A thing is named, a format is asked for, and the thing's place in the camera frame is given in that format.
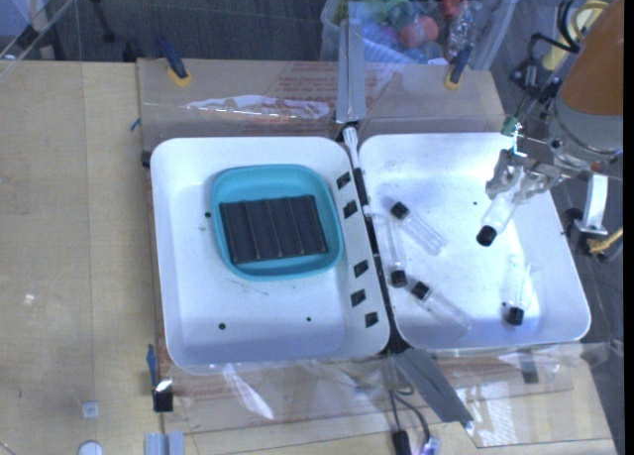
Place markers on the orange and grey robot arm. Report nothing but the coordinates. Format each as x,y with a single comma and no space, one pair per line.
597,71

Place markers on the clear plastic bottle black cap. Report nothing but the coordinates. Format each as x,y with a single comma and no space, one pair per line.
515,315
421,290
488,235
398,278
421,232

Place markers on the white plastic tray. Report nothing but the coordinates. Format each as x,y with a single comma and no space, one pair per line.
277,314
460,170

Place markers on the clear plastic bin of toys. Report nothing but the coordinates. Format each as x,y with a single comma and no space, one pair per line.
416,12

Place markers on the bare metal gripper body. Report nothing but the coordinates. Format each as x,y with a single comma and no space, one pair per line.
564,163

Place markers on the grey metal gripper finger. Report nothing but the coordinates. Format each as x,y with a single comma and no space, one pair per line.
537,184
504,175

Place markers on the black ribbed rectangular tray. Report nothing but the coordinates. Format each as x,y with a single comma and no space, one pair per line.
272,230

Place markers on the black cylinder on white bracket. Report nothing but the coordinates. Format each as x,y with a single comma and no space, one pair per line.
596,200

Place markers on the blue plate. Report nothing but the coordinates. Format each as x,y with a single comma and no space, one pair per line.
277,180

